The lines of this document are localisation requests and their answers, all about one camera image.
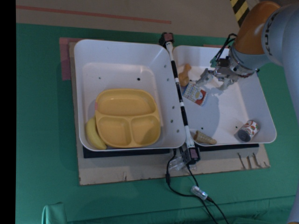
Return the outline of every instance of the yellow and black hazard stripe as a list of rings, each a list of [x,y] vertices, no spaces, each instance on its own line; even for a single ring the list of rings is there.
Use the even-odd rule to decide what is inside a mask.
[[[230,0],[235,17],[239,24],[239,27],[242,25],[246,15],[249,13],[249,8],[246,0]]]

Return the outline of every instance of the cardboard sheet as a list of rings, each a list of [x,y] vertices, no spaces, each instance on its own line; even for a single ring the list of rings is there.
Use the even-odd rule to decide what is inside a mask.
[[[69,61],[73,91],[74,110],[77,109],[76,74],[74,69],[74,46],[69,42]],[[78,136],[78,117],[75,112],[75,127],[80,185],[165,178],[166,165],[173,153],[135,156],[84,158],[83,146]],[[270,163],[264,144],[259,147],[224,149],[201,152],[201,160],[193,165],[195,175],[218,172],[269,168]],[[186,168],[172,169],[171,176],[190,175]]]

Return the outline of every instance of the white connector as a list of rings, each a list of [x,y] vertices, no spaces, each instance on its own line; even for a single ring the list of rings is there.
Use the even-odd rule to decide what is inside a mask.
[[[173,58],[173,45],[172,45],[172,42],[167,42],[166,44],[165,44],[165,46],[166,46],[166,49],[167,49],[167,51],[168,51],[168,53],[169,53],[169,55],[170,55],[170,60],[171,61],[174,61],[174,58]]]
[[[204,191],[200,190],[198,186],[192,186],[190,190],[195,196],[198,196],[201,200],[206,200],[207,198],[207,193]]]
[[[184,166],[186,165],[186,163],[183,160],[182,156],[179,156],[173,160],[170,161],[169,163],[169,170],[171,169],[176,169],[177,171],[181,170]]]

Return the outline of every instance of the black platform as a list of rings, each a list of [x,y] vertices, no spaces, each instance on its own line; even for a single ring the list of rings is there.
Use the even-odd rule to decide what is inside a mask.
[[[259,144],[234,144],[223,146],[199,146],[201,152],[238,149],[238,148],[252,148],[259,147]],[[155,149],[141,149],[141,150],[126,150],[126,151],[112,151],[112,152],[95,152],[83,147],[84,158],[102,158],[102,157],[119,157],[132,155],[150,155],[150,154],[168,154],[172,149],[169,148],[155,148]]]

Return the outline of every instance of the red and white can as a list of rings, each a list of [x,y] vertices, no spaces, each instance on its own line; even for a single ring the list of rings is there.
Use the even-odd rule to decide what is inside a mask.
[[[260,130],[260,126],[253,120],[248,120],[238,131],[238,137],[244,142],[252,140],[253,136]]]

